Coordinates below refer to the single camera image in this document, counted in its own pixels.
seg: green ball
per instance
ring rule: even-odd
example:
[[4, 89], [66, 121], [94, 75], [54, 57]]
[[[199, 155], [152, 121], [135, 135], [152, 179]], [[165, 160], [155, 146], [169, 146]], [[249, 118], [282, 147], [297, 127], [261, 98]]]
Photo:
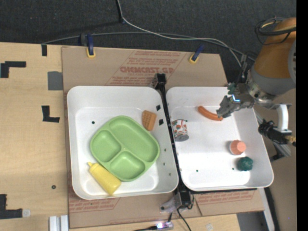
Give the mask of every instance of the green ball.
[[237, 162], [237, 168], [240, 171], [249, 171], [252, 169], [252, 164], [253, 164], [253, 160], [246, 156], [246, 157], [242, 157], [238, 162]]

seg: orange sausage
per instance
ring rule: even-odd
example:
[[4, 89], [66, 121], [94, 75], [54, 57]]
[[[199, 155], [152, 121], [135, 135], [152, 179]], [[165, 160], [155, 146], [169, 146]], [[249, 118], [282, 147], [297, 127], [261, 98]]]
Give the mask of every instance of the orange sausage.
[[214, 121], [221, 121], [223, 119], [222, 117], [218, 117], [217, 114], [209, 112], [203, 106], [199, 106], [198, 111], [200, 112], [200, 114], [202, 114], [206, 118], [214, 120]]

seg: white cable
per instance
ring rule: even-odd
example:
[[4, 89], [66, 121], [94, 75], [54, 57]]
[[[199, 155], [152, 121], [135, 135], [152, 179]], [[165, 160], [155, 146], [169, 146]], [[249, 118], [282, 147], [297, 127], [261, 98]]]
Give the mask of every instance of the white cable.
[[[122, 15], [122, 8], [121, 8], [121, 3], [120, 3], [120, 0], [117, 0], [117, 3], [118, 3], [118, 6], [119, 6], [119, 10], [120, 10], [120, 13]], [[218, 42], [220, 44], [222, 44], [223, 46], [227, 47], [229, 49], [229, 51], [231, 52], [231, 54], [234, 56], [234, 58], [236, 59], [237, 63], [239, 64], [240, 67], [242, 67], [239, 59], [237, 58], [237, 56], [235, 55], [235, 53], [233, 52], [233, 50], [231, 50], [231, 48], [225, 44], [224, 42], [218, 40], [218, 39], [213, 39], [213, 38], [173, 38], [173, 37], [168, 37], [168, 36], [165, 36], [165, 35], [162, 35], [162, 34], [159, 34], [159, 33], [156, 33], [156, 32], [152, 32], [152, 31], [149, 31], [149, 30], [146, 30], [146, 29], [143, 29], [139, 26], [136, 26], [132, 23], [130, 23], [127, 19], [125, 19], [124, 17], [122, 17], [123, 21], [125, 21], [128, 25], [138, 29], [138, 30], [141, 30], [141, 31], [144, 31], [144, 32], [147, 32], [147, 33], [151, 33], [151, 34], [154, 34], [154, 35], [157, 35], [159, 37], [162, 37], [162, 38], [165, 38], [165, 39], [171, 39], [171, 40], [208, 40], [208, 41], [215, 41], [215, 42]]]

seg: green plate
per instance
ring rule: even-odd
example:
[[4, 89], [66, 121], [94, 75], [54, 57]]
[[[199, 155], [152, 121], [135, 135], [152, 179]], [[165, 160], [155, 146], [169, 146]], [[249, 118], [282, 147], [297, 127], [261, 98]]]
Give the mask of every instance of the green plate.
[[116, 116], [92, 137], [90, 150], [96, 160], [121, 181], [144, 174], [157, 160], [157, 140], [128, 116]]

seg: yellow mustard bottle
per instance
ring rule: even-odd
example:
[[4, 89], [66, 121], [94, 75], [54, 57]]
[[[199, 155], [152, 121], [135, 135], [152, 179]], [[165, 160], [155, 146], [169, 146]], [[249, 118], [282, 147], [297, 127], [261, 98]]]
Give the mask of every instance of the yellow mustard bottle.
[[121, 185], [121, 181], [98, 163], [88, 162], [88, 165], [90, 174], [108, 194], [113, 195]]

